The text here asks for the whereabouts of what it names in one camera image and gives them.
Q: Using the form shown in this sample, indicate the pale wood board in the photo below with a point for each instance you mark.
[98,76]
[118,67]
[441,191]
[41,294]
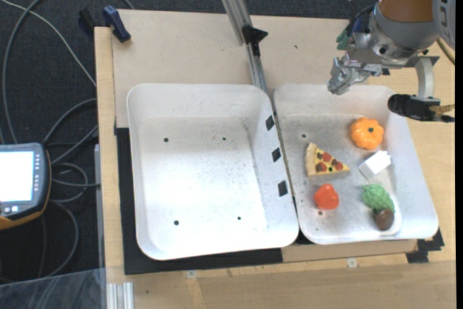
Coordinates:
[188,54]

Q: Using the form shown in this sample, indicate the toy pizza slice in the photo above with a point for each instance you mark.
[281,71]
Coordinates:
[322,163]

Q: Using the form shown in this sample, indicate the green toy grapes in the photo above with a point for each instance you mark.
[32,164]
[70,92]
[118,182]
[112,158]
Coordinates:
[378,197]

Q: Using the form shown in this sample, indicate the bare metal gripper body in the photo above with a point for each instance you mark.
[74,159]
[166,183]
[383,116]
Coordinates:
[365,52]

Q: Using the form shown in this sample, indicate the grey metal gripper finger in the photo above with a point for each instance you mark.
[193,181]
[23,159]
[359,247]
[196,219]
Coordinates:
[349,81]
[335,77]

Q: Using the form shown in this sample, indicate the black cylinder on white bracket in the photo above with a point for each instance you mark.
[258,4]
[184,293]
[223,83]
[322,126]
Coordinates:
[412,106]

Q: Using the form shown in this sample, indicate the white plastic tray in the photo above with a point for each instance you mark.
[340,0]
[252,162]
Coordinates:
[202,173]
[347,228]

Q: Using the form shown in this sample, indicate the brown toy chestnut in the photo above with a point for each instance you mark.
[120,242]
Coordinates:
[384,220]

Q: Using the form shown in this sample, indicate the red toy pepper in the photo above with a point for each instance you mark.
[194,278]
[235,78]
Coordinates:
[325,197]

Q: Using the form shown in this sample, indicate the white carton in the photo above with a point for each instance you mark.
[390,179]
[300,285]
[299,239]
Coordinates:
[374,164]

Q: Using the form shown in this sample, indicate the orange toy pumpkin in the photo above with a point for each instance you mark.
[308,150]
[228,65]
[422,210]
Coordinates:
[367,134]

